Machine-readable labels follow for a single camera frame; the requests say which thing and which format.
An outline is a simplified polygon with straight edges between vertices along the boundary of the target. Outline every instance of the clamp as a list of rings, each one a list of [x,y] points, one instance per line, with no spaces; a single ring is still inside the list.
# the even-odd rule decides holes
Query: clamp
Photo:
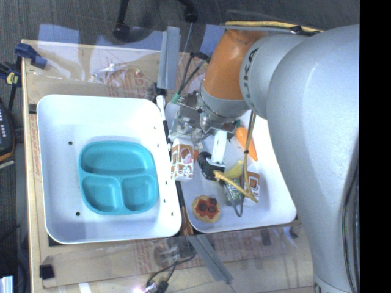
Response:
[[[31,65],[44,69],[48,62],[31,45],[19,42],[15,47],[17,55],[16,63],[5,62],[0,64],[0,78],[3,78],[8,85],[11,85],[11,96],[8,104],[8,110],[12,111],[13,101],[15,100],[16,88],[22,86],[21,83],[21,59],[31,59]]]

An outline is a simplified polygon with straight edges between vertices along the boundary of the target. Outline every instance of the toy carrot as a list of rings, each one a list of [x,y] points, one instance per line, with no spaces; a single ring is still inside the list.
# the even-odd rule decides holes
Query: toy carrot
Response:
[[[236,135],[236,138],[238,138],[238,141],[241,144],[241,146],[244,148],[246,148],[247,134],[248,134],[248,131],[246,128],[237,127],[235,135]],[[249,156],[254,161],[258,161],[257,152],[255,150],[255,145],[254,145],[254,141],[252,140],[252,138],[250,140],[250,145],[249,145]]]

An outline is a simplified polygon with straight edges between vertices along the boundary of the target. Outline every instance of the gray carpet floor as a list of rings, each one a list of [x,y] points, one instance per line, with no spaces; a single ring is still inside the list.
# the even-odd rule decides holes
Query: gray carpet floor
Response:
[[[323,29],[357,24],[360,21],[360,0],[192,1],[197,7],[199,20],[192,25],[188,51],[199,50],[206,24],[218,25],[232,19],[252,19],[252,12]],[[0,0],[0,63],[15,63],[15,45],[23,38],[38,39],[40,27],[44,24],[80,31],[80,43],[94,44],[97,36],[110,36],[117,19],[119,2],[120,0]],[[247,14],[238,16],[232,10],[240,10],[242,13],[245,11]],[[183,11],[184,7],[176,0],[130,0],[125,23],[160,31],[164,31],[167,26],[180,27],[183,47],[190,27],[184,21]],[[9,98],[10,87],[0,80],[0,99],[7,105]],[[11,115],[15,127],[22,128],[21,90],[16,93]],[[0,169],[0,238],[3,239],[16,225],[15,168],[11,165]],[[16,232],[10,234],[1,241],[0,247],[16,254],[16,238]],[[10,262],[9,268],[14,273],[16,263]]]

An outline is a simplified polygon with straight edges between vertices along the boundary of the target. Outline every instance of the black multimeter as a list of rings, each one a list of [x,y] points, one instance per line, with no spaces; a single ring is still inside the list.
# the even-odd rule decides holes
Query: black multimeter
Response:
[[[0,162],[12,155],[15,148],[15,136],[11,118],[0,103]]]

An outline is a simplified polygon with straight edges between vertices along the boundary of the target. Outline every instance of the teal divided plate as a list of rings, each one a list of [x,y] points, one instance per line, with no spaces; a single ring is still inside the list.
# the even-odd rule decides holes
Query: teal divided plate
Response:
[[[153,156],[134,142],[86,145],[79,156],[79,181],[85,204],[104,215],[148,211],[159,195]]]

